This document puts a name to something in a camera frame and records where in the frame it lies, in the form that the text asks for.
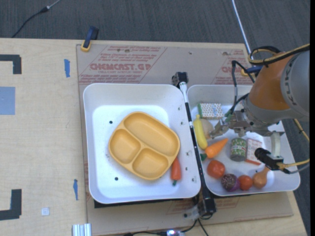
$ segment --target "toy banana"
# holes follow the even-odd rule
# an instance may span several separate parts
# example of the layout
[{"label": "toy banana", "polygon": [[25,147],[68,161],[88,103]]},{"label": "toy banana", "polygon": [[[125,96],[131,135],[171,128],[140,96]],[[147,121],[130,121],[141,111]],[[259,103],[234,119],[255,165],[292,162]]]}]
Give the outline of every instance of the toy banana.
[{"label": "toy banana", "polygon": [[200,115],[196,115],[196,119],[193,121],[193,127],[195,129],[195,135],[199,147],[203,150],[208,146],[207,139],[203,133],[202,122],[200,120]]}]

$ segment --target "yellow divided plate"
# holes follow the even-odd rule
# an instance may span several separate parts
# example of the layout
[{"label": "yellow divided plate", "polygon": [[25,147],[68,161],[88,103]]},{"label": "yellow divided plate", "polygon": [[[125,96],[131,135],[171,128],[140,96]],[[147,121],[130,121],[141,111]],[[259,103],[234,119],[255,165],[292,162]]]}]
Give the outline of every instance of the yellow divided plate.
[{"label": "yellow divided plate", "polygon": [[177,134],[143,112],[126,116],[109,139],[111,156],[137,176],[155,180],[172,165],[180,148]]}]

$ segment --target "dark floor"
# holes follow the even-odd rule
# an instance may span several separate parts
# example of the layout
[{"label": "dark floor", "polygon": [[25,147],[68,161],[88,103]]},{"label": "dark floor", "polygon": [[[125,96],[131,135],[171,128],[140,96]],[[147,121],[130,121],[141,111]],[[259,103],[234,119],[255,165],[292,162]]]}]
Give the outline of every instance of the dark floor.
[{"label": "dark floor", "polygon": [[[11,37],[23,22],[57,0],[0,0],[0,37]],[[245,43],[289,51],[310,42],[311,0],[62,0],[30,20],[17,38],[84,39],[90,25],[98,39]],[[302,123],[309,135],[309,123]],[[296,161],[309,158],[308,142],[291,120],[284,121]],[[311,235],[310,170],[294,191]]]}]

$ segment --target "blue square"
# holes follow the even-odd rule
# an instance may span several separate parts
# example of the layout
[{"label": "blue square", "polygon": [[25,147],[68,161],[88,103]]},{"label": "blue square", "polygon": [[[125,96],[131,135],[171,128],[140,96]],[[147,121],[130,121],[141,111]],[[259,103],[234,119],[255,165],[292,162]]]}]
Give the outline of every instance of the blue square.
[{"label": "blue square", "polygon": [[0,87],[0,115],[15,115],[14,87]]}]

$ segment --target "wooden table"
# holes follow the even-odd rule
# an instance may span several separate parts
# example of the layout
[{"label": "wooden table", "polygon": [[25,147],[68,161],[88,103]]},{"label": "wooden table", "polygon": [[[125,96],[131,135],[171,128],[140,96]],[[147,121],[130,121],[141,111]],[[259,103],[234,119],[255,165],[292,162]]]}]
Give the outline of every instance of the wooden table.
[{"label": "wooden table", "polygon": [[[87,223],[76,69],[76,45],[81,43],[0,39],[0,54],[22,58],[22,75],[12,74],[12,62],[0,62],[0,87],[15,87],[15,114],[0,115],[0,210],[10,209],[11,190],[22,190],[22,215],[19,219],[1,220],[0,235],[64,236],[71,235],[73,224]],[[159,45],[206,48],[215,44]],[[65,75],[64,59],[70,61],[70,77]],[[78,200],[74,198],[74,179],[79,186]],[[294,194],[287,194],[293,216],[208,225],[205,229],[209,235],[304,236],[306,231]],[[49,216],[41,214],[45,207],[50,209]],[[196,226],[186,235],[204,233]]]}]

